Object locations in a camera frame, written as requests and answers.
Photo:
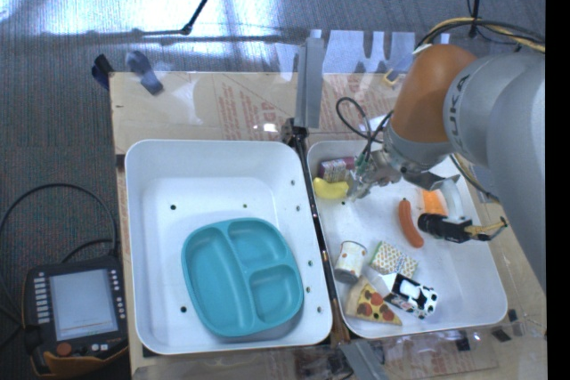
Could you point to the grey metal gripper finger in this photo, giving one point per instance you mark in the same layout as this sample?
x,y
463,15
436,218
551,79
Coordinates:
x,y
365,188
352,191

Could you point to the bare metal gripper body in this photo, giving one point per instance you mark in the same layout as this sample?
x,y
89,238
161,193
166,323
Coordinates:
x,y
382,169

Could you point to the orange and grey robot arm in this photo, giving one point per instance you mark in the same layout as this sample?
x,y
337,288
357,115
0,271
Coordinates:
x,y
490,111

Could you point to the yellow banana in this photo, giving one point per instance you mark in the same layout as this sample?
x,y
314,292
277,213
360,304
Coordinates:
x,y
329,190

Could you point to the pink carton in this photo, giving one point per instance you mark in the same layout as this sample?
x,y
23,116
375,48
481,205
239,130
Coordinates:
x,y
334,169

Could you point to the orange sausage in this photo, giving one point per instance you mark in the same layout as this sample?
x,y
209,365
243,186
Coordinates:
x,y
409,222

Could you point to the orange carrot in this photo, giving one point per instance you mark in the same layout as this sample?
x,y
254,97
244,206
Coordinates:
x,y
433,204

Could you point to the white cup with orange dots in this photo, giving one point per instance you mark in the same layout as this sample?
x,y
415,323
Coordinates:
x,y
350,260

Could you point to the orange patterned carton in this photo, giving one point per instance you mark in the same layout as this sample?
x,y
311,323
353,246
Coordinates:
x,y
392,260

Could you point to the pizza slice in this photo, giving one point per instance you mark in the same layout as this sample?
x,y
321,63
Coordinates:
x,y
369,304

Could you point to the black and white cow carton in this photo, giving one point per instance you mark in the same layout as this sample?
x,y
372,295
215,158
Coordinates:
x,y
416,296

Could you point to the white plastic tray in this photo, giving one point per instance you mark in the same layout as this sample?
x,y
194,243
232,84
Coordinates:
x,y
458,280
160,173

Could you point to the blue divided plate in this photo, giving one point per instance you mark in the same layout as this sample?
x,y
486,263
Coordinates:
x,y
222,262

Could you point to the brown cardboard board red print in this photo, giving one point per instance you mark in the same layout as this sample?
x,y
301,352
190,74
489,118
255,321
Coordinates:
x,y
178,111

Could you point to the black cylinder on white bracket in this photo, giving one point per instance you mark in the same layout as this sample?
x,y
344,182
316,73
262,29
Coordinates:
x,y
445,227

